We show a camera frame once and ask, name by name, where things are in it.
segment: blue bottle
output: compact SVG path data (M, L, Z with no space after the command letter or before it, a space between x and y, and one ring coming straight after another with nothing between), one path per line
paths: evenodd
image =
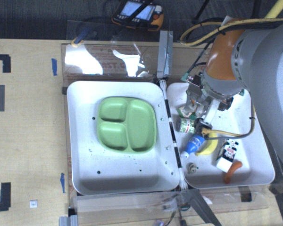
M191 153L196 152L205 139L197 134L192 135L187 143L186 149L180 154L182 158L188 158Z

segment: yellow banana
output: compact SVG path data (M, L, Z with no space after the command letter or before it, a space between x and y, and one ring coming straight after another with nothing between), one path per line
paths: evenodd
M211 132L208 137L217 137L217 134L215 132ZM206 146L200 152L196 152L196 156L212 154L213 151L215 151L217 144L218 140L207 141Z

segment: white sink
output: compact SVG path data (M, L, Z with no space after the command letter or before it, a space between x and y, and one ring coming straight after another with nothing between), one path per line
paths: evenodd
M173 83L167 88L173 121L178 118L176 109L186 102L188 86L188 83ZM217 111L211 124L213 129L245 134L250 129L249 117L250 95L248 91L245 91L244 96L234 96L233 103L228 110ZM184 151L191 134L176 131L175 137L179 151ZM211 155L196 156L193 153L189 158L181 159L188 184L199 189L270 184L275 177L275 170L257 117L253 133L236 141L239 145L235 160L241 161L243 166L235 171L229 184L223 182L224 172L216 167L216 158L223 142L221 140ZM190 163L197 166L195 173L188 173L187 166Z
M133 97L154 109L157 140L145 153L107 150L97 138L97 110L107 97ZM77 81L67 90L72 175L83 195L169 191L179 172L163 93L148 82Z

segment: clear plastic panel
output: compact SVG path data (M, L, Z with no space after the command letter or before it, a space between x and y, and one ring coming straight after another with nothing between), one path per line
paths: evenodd
M243 192L238 187L201 190L200 193L213 213L258 210L268 208L267 197L271 195L266 186L251 186L250 200L243 201ZM72 208L78 215L79 225L107 225L127 222L155 220L167 222L172 212L173 221L182 217L198 215L180 191L139 194L106 194L96 196L75 196L71 199Z
M63 82L152 81L157 72L160 31L115 24L69 21L62 45Z

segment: wooden table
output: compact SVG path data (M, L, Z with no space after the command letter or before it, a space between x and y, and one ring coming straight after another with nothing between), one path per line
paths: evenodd
M2 72L5 110L0 112L0 186L11 183L11 207L0 212L0 226L54 226L67 215L69 188L61 44L64 40L0 39L0 54L11 57L11 72ZM57 75L52 70L57 61ZM65 192L60 177L65 174ZM283 225L275 197L266 190L268 208L217 213L223 225ZM30 208L30 201L38 206ZM188 225L203 224L199 216ZM126 226L153 225L146 222ZM178 225L173 220L171 226Z

